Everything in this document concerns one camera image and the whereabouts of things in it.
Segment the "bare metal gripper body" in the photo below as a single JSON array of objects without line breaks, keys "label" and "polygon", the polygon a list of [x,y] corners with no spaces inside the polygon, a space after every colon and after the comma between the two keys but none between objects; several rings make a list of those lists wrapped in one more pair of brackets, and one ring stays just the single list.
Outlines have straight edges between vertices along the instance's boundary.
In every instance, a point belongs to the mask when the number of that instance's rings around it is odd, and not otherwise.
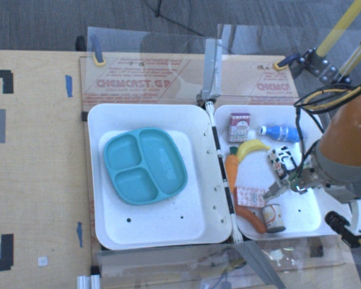
[{"label": "bare metal gripper body", "polygon": [[298,194],[304,194],[310,188],[320,184],[322,184],[322,177],[309,163],[304,163],[302,169],[299,167],[289,174],[289,188]]}]

